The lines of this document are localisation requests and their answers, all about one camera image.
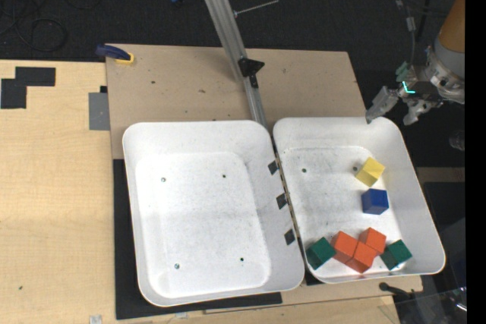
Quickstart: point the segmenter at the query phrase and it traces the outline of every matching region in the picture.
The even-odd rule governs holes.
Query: wooden table
[[[134,53],[131,68],[111,59],[0,61],[0,78],[14,78],[15,67],[56,69],[54,87],[27,87],[25,109],[0,109],[0,322],[87,324],[100,315],[103,324],[390,323],[393,299],[379,280],[303,282],[273,307],[116,320],[112,160],[123,156],[123,128],[140,118],[250,118],[221,48],[119,47]],[[364,115],[345,52],[249,49],[248,56],[266,63],[258,81],[270,130],[288,116]],[[107,84],[112,130],[91,131],[88,94]],[[417,275],[393,285],[422,290]]]

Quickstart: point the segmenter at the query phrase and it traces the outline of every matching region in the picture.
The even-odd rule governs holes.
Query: black strip
[[[188,312],[238,307],[259,307],[282,303],[280,293],[224,298],[176,307],[156,307],[142,296],[138,287],[130,201],[123,159],[113,160],[114,212],[115,212],[115,310],[116,319],[133,319]]]
[[[2,79],[0,109],[25,109],[27,107],[27,86],[22,80]]]
[[[286,194],[282,193],[276,198],[276,203],[279,204],[279,209],[282,209],[287,204]]]
[[[285,237],[286,237],[286,242],[287,242],[287,246],[288,246],[289,244],[291,244],[295,240],[294,231],[292,229],[289,229],[286,232]]]
[[[271,164],[268,165],[268,169],[272,175],[275,174],[277,170],[279,170],[279,166],[276,164],[276,161],[273,161]]]
[[[55,68],[15,67],[15,78],[23,80],[28,87],[55,86]]]

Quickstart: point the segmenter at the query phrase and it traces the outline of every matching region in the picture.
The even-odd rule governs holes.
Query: orange cube
[[[351,269],[363,273],[373,265],[374,258],[376,256],[376,250],[364,244],[358,242],[356,245],[355,254],[345,264]]]
[[[387,245],[387,236],[372,227],[360,233],[358,240],[374,249],[376,255],[381,255],[385,251],[385,246]]]
[[[335,260],[339,260],[341,263],[348,262],[355,253],[356,246],[358,245],[358,239],[339,231],[331,239],[331,246],[336,250],[336,254],[333,256]]]

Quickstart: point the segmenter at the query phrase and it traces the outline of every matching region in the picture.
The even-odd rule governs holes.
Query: blue cube
[[[364,213],[381,215],[389,208],[387,191],[370,188],[361,195],[361,204]]]

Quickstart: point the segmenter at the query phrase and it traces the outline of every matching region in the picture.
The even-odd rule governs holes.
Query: green cube
[[[396,242],[388,245],[380,257],[385,265],[387,265],[387,268],[391,270],[397,267],[400,263],[412,258],[412,253],[410,253],[405,243],[399,239]]]
[[[305,255],[309,265],[315,270],[336,255],[336,250],[322,237],[305,251]]]

